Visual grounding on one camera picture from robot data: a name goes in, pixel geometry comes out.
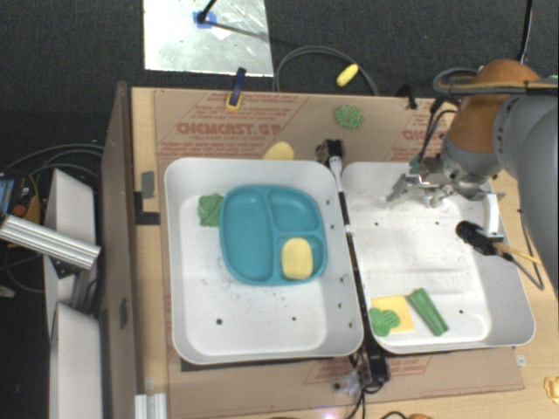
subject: cardboard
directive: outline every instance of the cardboard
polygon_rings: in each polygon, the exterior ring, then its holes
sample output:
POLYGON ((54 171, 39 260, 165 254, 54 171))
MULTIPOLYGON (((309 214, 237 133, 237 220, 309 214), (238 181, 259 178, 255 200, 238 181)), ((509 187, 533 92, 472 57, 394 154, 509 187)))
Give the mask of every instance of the cardboard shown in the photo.
MULTIPOLYGON (((168 392, 173 419, 353 405, 354 397, 337 394, 333 388, 351 370, 348 358, 225 367, 192 367, 181 362, 170 339, 161 177, 166 166, 182 156, 260 158, 278 141, 291 144, 295 158, 301 160, 313 159, 315 147, 329 138, 343 140, 345 165, 352 161, 407 161, 420 148, 431 101, 420 100, 419 109, 414 111, 405 99, 246 93, 241 109, 229 112, 224 108, 226 95, 201 90, 132 91, 135 191, 145 192, 141 182, 145 182, 145 175, 152 175, 159 184, 155 191, 147 191, 142 206, 162 217, 161 228, 136 226, 135 310, 141 323, 137 333, 145 389, 168 392), (362 111, 360 129, 336 124, 334 110, 345 104, 362 111)), ((441 132, 447 121, 441 122, 441 132)), ((438 141, 436 134, 431 152, 439 148, 438 141)), ((390 358, 389 365, 391 381, 369 402, 523 387, 510 348, 390 358)))

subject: yellow square sponge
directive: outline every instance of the yellow square sponge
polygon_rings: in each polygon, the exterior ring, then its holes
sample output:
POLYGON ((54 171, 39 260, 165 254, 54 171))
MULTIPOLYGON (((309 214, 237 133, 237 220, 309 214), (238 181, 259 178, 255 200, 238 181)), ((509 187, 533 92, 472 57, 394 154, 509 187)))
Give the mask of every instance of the yellow square sponge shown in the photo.
POLYGON ((313 274, 313 251, 306 239, 292 237, 281 249, 281 268, 286 278, 306 279, 313 274))
POLYGON ((381 311, 391 310, 400 318, 400 326, 395 327, 391 332, 413 331, 413 321, 411 319, 410 308, 404 295, 395 295, 392 297, 374 298, 371 300, 373 307, 381 311))

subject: orange object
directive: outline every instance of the orange object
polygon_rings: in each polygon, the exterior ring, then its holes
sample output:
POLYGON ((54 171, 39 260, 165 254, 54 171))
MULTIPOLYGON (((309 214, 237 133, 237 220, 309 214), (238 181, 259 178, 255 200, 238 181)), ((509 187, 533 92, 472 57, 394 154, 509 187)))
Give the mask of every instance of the orange object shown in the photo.
MULTIPOLYGON (((528 66, 512 59, 497 59, 484 66, 472 84, 526 82, 540 77, 528 66)), ((464 98, 449 130, 452 142, 466 151, 491 154, 493 121, 507 94, 481 94, 464 98)))

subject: blue clip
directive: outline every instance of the blue clip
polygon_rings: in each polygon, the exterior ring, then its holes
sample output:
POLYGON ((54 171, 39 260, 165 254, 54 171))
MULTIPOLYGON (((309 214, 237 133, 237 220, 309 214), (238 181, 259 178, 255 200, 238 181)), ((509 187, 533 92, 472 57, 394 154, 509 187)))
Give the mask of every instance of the blue clip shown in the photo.
POLYGON ((239 67, 237 70, 237 76, 235 76, 235 84, 233 85, 233 91, 227 96, 227 102, 225 106, 230 110, 238 110, 241 107, 241 100, 243 95, 241 95, 241 90, 246 81, 246 69, 239 67))
POLYGON ((195 10, 192 12, 192 18, 194 18, 194 24, 200 28, 201 30, 209 30, 211 28, 211 24, 217 23, 217 16, 213 12, 208 12, 206 16, 206 21, 203 24, 198 23, 198 14, 200 14, 200 10, 195 10))

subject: dark floor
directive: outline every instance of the dark floor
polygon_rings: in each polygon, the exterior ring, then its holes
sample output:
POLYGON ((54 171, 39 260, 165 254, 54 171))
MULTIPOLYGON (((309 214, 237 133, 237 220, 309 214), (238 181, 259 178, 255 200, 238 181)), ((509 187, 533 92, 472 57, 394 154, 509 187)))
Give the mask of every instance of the dark floor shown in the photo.
MULTIPOLYGON (((328 45, 355 58, 383 95, 403 83, 433 96, 432 78, 452 66, 515 58, 526 0, 266 0, 273 62, 296 46, 328 45)), ((528 62, 557 73, 559 0, 535 0, 528 62)), ((229 88, 231 78, 148 72, 142 66, 141 0, 0 0, 0 168, 39 149, 102 144, 117 81, 131 86, 229 88)), ((328 58, 309 58, 282 74, 293 92, 334 93, 328 58)), ((248 79, 268 90, 270 79, 248 79)), ((366 93, 356 80, 345 93, 366 93)), ((22 166, 29 172, 41 161, 22 166)), ((11 253, 15 262, 23 251, 11 253)), ((14 267, 33 287, 38 262, 14 267)), ((40 295, 0 270, 0 419, 47 417, 48 342, 40 295)))

